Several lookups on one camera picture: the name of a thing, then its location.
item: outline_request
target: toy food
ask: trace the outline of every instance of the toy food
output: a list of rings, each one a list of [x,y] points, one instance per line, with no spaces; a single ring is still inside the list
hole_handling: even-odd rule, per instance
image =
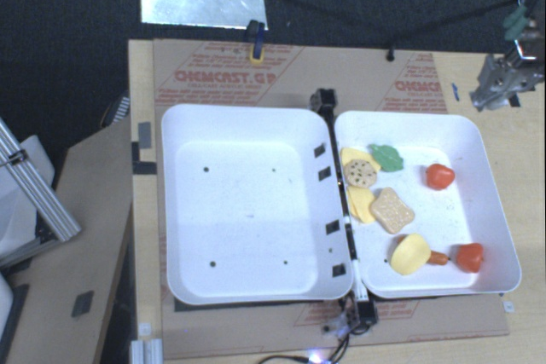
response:
[[[435,190],[443,190],[455,181],[455,172],[441,164],[432,164],[427,168],[427,185]]]
[[[484,259],[484,247],[480,243],[463,245],[457,253],[456,263],[466,272],[478,273]]]
[[[354,159],[363,159],[364,161],[368,161],[370,164],[372,164],[372,167],[374,167],[375,171],[381,170],[381,166],[374,159],[371,153],[363,152],[362,150],[358,149],[353,149],[352,147],[343,147],[340,154],[341,165],[343,165],[344,167]]]
[[[369,206],[375,200],[375,196],[369,188],[349,186],[347,188],[347,195],[349,197],[350,213],[354,217],[366,224],[375,222],[375,217],[369,210]]]
[[[377,172],[374,167],[363,159],[354,159],[349,162],[344,167],[343,173],[347,182],[354,187],[369,188],[377,181]]]
[[[381,190],[369,209],[389,234],[400,232],[415,218],[415,213],[389,187]]]
[[[398,240],[392,253],[391,267],[397,273],[407,275],[416,272],[426,263],[446,265],[449,258],[444,253],[431,251],[419,234],[410,234]]]
[[[400,157],[398,150],[396,150],[394,147],[370,144],[369,148],[372,149],[372,156],[380,164],[381,169],[384,171],[396,171],[403,169],[404,160]]]

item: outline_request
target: cardboard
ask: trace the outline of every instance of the cardboard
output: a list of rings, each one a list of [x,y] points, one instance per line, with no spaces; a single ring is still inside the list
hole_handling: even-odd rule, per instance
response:
[[[160,120],[177,103],[307,107],[317,88],[334,88],[336,113],[350,109],[445,113],[431,54],[398,51],[394,62],[369,49],[265,46],[264,63],[247,60],[249,45],[200,41],[154,42],[157,186],[164,357],[237,355],[337,345],[322,329],[340,313],[336,301],[188,307],[166,284],[166,235]],[[379,323],[352,344],[386,344],[508,334],[497,295],[377,303]]]

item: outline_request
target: wooden table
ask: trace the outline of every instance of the wooden table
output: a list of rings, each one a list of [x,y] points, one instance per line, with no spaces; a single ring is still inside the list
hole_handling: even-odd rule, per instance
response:
[[[505,296],[514,306],[508,314],[510,335],[453,341],[351,347],[342,363],[391,364],[420,362],[497,363],[540,362],[546,356],[546,280],[544,243],[544,86],[520,96],[521,107],[479,113],[468,93],[477,86],[485,55],[434,53],[439,80],[449,113],[474,121],[483,136],[502,205],[508,219],[523,279]],[[153,119],[152,42],[130,44],[132,141],[139,120]],[[460,100],[452,93],[456,84]],[[155,144],[141,150],[140,159],[155,161]],[[136,245],[136,318],[139,338],[161,338],[160,261],[157,192],[149,176],[133,179]],[[235,355],[166,361],[189,363],[254,363],[270,355]]]

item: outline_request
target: yellow cheese slice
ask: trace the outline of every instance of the yellow cheese slice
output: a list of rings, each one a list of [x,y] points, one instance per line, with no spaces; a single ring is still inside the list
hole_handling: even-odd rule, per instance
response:
[[[370,164],[372,164],[375,171],[381,170],[380,164],[374,159],[371,153],[353,149],[352,147],[343,147],[341,149],[341,165],[343,165],[343,167],[354,159],[363,159],[364,161],[368,161]]]
[[[369,188],[353,187],[352,185],[347,188],[349,195],[349,206],[352,204],[354,210],[351,214],[360,220],[362,223],[375,222],[375,217],[369,210],[369,206],[375,200],[374,194]]]
[[[391,257],[391,267],[400,274],[412,274],[430,259],[428,243],[419,234],[410,234],[398,244]]]

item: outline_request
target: red tomato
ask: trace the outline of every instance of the red tomato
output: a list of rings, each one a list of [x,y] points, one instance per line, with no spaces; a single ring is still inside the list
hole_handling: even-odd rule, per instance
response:
[[[461,269],[469,273],[478,273],[483,259],[484,247],[480,243],[470,243],[461,246],[456,262]]]
[[[443,190],[455,181],[455,172],[441,164],[432,164],[427,168],[427,185],[435,190]]]

